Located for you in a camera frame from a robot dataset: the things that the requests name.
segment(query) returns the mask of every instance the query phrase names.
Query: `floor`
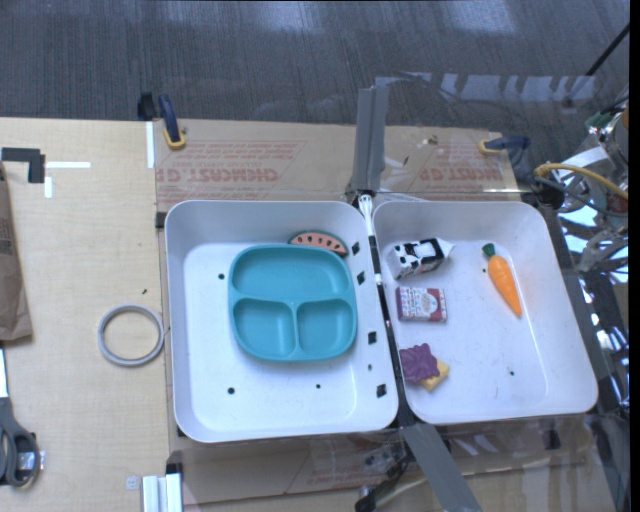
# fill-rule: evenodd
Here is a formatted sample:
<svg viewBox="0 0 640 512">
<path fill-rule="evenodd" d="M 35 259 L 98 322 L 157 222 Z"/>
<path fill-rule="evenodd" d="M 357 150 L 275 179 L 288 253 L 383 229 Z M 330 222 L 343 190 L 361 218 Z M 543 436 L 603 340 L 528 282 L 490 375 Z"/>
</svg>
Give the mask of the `floor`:
<svg viewBox="0 0 640 512">
<path fill-rule="evenodd" d="M 1 116 L 131 120 L 149 91 L 183 118 L 353 124 L 358 89 L 412 73 L 388 124 L 526 135 L 536 163 L 569 157 L 629 83 L 628 36 L 593 68 L 630 0 L 4 0 L 0 14 Z"/>
</svg>

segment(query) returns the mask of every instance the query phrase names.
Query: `green carrot top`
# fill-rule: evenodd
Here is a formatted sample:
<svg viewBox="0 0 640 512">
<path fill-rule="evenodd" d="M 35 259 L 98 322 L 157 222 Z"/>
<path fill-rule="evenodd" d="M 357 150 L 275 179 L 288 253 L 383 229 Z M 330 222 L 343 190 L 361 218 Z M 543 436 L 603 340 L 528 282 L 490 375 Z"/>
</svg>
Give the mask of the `green carrot top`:
<svg viewBox="0 0 640 512">
<path fill-rule="evenodd" d="M 489 258 L 491 258 L 491 256 L 495 256 L 496 254 L 496 248 L 493 244 L 489 243 L 486 245 L 482 246 L 482 250 L 484 251 L 484 253 L 489 256 Z"/>
</svg>

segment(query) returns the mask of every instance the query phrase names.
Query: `small box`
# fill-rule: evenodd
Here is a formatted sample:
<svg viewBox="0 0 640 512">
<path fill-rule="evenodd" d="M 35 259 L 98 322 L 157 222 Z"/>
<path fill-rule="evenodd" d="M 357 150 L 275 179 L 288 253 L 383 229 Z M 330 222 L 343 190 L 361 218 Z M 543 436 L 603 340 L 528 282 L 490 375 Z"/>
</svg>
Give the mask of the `small box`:
<svg viewBox="0 0 640 512">
<path fill-rule="evenodd" d="M 437 269 L 454 245 L 439 238 L 396 244 L 387 253 L 387 265 L 394 279 L 415 276 Z"/>
<path fill-rule="evenodd" d="M 444 322 L 447 319 L 444 290 L 440 288 L 398 286 L 396 305 L 399 320 Z"/>
</svg>

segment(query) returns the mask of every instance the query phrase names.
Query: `paper bag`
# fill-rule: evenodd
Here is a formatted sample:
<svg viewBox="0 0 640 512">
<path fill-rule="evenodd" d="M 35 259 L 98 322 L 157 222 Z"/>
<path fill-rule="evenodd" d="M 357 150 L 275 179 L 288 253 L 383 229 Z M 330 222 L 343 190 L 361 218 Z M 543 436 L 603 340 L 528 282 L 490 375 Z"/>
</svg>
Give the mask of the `paper bag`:
<svg viewBox="0 0 640 512">
<path fill-rule="evenodd" d="M 27 295 L 13 235 L 9 185 L 0 162 L 0 340 L 32 333 Z"/>
</svg>

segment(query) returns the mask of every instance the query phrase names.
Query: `scissors handle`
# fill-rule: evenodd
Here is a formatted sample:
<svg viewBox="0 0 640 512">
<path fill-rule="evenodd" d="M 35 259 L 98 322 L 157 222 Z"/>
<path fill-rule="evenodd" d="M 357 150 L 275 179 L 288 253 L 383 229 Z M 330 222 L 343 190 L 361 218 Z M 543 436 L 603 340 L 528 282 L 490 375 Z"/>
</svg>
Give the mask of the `scissors handle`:
<svg viewBox="0 0 640 512">
<path fill-rule="evenodd" d="M 19 465 L 18 447 L 23 452 L 33 452 L 33 467 L 23 473 Z M 36 439 L 22 428 L 13 416 L 13 408 L 9 397 L 0 398 L 0 477 L 13 487 L 22 487 L 33 480 L 40 469 L 40 450 Z"/>
</svg>

